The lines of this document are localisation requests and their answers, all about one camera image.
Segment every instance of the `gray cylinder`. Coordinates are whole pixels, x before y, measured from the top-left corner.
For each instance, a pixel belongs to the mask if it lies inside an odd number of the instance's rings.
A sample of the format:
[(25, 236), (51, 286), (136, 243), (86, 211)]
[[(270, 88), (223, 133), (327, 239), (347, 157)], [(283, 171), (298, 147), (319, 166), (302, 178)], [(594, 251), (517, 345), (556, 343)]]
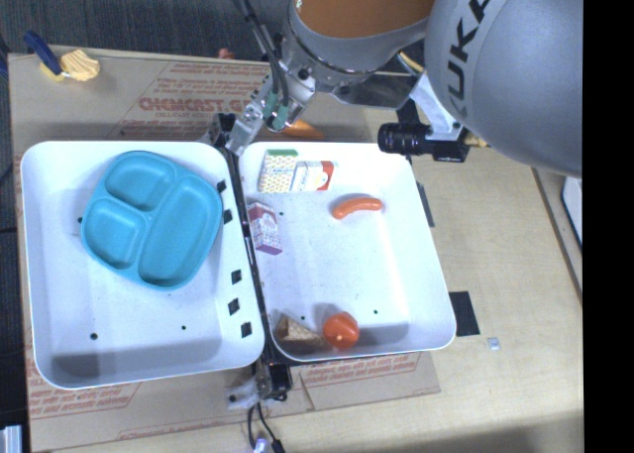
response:
[(583, 0), (436, 0), (425, 66), (447, 110), (529, 166), (581, 177)]

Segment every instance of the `small blue object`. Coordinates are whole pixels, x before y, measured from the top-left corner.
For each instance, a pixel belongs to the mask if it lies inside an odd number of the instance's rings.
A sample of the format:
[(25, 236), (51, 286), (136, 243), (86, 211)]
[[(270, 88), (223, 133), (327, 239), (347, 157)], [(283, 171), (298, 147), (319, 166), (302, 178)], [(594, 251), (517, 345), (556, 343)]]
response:
[(113, 272), (175, 289), (200, 270), (218, 234), (220, 194), (158, 154), (127, 152), (106, 169), (81, 219), (86, 251)]
[(24, 42), (27, 43), (27, 46), (31, 48), (38, 57), (40, 57), (40, 60), (54, 75), (63, 73), (61, 65), (59, 65), (59, 60), (57, 60), (53, 50), (51, 50), (46, 41), (33, 30), (28, 31), (24, 35)]

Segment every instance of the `blue brush handle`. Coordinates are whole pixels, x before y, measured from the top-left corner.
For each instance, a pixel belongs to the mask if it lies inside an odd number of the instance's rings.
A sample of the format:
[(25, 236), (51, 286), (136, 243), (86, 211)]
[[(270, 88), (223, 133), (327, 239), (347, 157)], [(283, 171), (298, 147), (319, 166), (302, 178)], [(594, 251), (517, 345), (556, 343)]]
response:
[(61, 65), (59, 65), (57, 57), (51, 48), (49, 48), (49, 45), (38, 34), (33, 30), (28, 31), (24, 35), (24, 42), (40, 57), (40, 60), (53, 74), (58, 75), (62, 73)]

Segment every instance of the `tomato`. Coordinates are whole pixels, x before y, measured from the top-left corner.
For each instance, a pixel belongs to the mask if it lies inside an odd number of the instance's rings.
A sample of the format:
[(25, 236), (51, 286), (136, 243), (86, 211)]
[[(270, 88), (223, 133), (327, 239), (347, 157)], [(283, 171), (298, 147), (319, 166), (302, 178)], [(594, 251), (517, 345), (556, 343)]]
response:
[(359, 341), (359, 323), (348, 312), (339, 312), (326, 319), (322, 333), (337, 349), (349, 349)]

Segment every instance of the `orange sausage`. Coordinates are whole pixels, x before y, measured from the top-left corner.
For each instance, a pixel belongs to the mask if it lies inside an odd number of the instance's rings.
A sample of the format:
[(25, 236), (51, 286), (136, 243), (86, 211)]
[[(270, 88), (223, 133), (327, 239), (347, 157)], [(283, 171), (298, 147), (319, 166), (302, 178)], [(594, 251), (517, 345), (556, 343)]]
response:
[(383, 203), (375, 197), (354, 197), (339, 203), (333, 209), (333, 217), (343, 219), (346, 215), (359, 210), (380, 210)]

